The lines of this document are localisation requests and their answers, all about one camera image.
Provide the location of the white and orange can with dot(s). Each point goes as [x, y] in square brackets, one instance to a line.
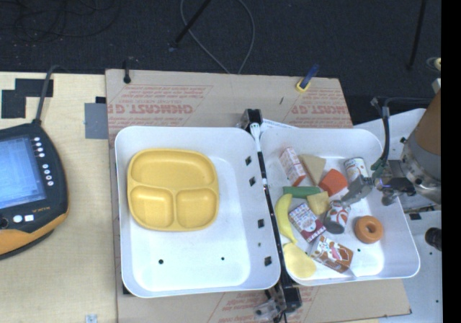
[356, 167]

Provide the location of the orange block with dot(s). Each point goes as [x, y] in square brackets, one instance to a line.
[333, 181]

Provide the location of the thin black and white rod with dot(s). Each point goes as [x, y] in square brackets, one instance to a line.
[262, 166]

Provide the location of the yellow flat oval crisp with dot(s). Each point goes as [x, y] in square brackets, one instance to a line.
[299, 262]

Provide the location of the orange doughnut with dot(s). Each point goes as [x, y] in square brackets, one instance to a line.
[360, 230]

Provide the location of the green cucumber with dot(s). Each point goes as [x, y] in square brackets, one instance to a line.
[300, 191]

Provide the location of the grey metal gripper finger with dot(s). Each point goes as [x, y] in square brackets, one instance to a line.
[356, 190]

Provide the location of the red and white carton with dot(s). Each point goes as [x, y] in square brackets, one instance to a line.
[306, 222]

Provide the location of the brown and white carton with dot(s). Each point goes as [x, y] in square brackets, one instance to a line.
[331, 255]

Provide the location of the yellow banana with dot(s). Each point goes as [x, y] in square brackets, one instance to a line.
[282, 215]

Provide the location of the pale yellow cheese wedge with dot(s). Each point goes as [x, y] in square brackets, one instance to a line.
[314, 167]

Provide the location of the white and red can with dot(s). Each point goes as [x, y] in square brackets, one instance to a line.
[336, 218]

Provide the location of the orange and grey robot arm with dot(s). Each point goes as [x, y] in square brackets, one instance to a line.
[428, 123]

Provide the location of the white plastic tray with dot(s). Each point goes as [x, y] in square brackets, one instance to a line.
[389, 260]
[201, 260]

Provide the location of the yellow divided plate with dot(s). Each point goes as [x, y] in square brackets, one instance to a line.
[169, 170]

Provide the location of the black cylinder on white bracket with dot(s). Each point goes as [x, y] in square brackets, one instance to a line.
[434, 238]

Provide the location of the brown cardboard board red print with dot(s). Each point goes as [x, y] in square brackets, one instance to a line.
[216, 98]

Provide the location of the orange and white carton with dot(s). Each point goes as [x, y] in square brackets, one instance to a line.
[291, 164]

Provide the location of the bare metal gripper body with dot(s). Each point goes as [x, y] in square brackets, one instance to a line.
[399, 182]

